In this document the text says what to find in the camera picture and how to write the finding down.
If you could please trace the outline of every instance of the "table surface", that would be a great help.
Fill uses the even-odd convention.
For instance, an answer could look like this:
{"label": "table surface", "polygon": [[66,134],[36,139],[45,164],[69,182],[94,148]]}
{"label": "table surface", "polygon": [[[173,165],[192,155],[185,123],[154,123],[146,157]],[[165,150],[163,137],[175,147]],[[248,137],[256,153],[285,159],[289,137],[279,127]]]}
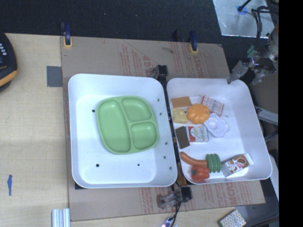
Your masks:
{"label": "table surface", "polygon": [[[6,34],[19,73],[0,93],[0,226],[51,226],[69,207],[62,87],[48,87],[47,66],[61,66],[60,37]],[[8,178],[12,176],[11,195]],[[179,212],[178,227],[217,227],[234,207]],[[169,214],[71,222],[72,227],[160,227]]]}

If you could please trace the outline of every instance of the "toy pepper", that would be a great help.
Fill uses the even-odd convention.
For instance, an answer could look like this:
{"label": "toy pepper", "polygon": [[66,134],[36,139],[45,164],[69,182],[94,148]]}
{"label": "toy pepper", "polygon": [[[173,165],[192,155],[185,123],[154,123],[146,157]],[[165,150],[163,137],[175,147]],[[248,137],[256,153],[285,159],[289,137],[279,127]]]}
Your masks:
{"label": "toy pepper", "polygon": [[196,165],[190,169],[191,179],[195,183],[202,183],[209,178],[209,168],[206,166]]}

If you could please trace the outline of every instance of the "blue clamp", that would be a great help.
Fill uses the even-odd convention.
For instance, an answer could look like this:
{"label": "blue clamp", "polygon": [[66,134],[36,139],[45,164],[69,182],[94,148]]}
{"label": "blue clamp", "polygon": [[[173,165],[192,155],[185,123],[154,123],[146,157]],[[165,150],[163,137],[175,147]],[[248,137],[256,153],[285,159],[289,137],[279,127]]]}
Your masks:
{"label": "blue clamp", "polygon": [[61,22],[61,35],[64,36],[64,47],[72,47],[70,23]]}
{"label": "blue clamp", "polygon": [[196,36],[196,33],[193,30],[191,30],[189,32],[189,39],[188,40],[190,41],[191,51],[193,53],[197,53],[198,52],[198,48],[197,48],[197,36]]}

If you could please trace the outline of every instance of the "toy pumpkin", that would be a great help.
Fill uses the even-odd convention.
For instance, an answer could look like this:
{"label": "toy pumpkin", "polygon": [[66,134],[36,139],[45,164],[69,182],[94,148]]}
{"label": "toy pumpkin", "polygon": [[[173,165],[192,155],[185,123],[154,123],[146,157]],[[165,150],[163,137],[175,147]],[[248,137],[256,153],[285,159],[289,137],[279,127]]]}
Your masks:
{"label": "toy pumpkin", "polygon": [[209,109],[204,104],[193,104],[187,109],[187,119],[194,124],[204,123],[209,116]]}

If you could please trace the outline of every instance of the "black device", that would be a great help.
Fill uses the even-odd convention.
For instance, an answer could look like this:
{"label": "black device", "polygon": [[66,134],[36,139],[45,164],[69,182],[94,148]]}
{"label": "black device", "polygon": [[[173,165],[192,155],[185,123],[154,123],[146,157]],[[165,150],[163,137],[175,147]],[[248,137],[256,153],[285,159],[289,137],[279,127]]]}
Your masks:
{"label": "black device", "polygon": [[18,70],[13,47],[6,35],[0,32],[0,92],[10,85]]}

